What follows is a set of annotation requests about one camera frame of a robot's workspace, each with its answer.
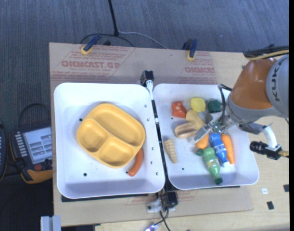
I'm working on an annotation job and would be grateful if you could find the brown cardboard board red print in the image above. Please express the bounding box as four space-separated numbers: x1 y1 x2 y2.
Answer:
49 42 255 227

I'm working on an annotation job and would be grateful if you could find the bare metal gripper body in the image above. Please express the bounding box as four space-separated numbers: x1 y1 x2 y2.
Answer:
210 114 238 133

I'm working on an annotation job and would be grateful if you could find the white plastic tray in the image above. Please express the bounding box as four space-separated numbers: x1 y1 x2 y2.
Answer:
152 83 260 191
53 82 166 200

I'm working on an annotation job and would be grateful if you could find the orange sausage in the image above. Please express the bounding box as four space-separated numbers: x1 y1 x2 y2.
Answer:
128 148 144 177

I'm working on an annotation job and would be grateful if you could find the yellow divided plate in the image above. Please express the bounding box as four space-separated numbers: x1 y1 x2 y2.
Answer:
76 103 147 169

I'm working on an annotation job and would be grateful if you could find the pale yellow banana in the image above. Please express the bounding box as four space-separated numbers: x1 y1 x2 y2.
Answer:
185 109 206 130

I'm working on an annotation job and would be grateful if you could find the blue plastic bottle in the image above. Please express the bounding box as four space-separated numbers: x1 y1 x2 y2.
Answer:
208 132 230 167

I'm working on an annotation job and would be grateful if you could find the brown hot dog bun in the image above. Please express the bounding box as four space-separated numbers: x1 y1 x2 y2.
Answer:
174 122 198 139

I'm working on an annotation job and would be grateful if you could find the green broccoli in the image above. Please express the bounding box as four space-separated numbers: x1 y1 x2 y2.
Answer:
207 99 223 114

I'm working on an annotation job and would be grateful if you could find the green plastic bottle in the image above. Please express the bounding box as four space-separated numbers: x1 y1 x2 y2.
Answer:
195 147 224 185

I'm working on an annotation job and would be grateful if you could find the yellow lemon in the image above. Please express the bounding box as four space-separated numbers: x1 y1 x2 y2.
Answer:
190 97 207 113

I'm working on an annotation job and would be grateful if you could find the black cylinder on white bracket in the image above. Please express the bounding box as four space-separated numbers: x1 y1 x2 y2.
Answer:
249 125 283 160

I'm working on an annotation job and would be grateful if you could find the small orange carrot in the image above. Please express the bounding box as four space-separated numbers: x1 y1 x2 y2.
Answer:
196 133 210 150

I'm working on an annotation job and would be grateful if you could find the black block with thin wires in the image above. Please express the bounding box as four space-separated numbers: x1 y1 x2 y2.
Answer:
160 191 179 208
140 70 155 85

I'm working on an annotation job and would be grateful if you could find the thin black and white rod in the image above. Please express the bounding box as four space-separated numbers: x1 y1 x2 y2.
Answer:
146 79 171 192

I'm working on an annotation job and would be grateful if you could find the beige waffle cone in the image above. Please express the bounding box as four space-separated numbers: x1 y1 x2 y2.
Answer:
163 139 179 164

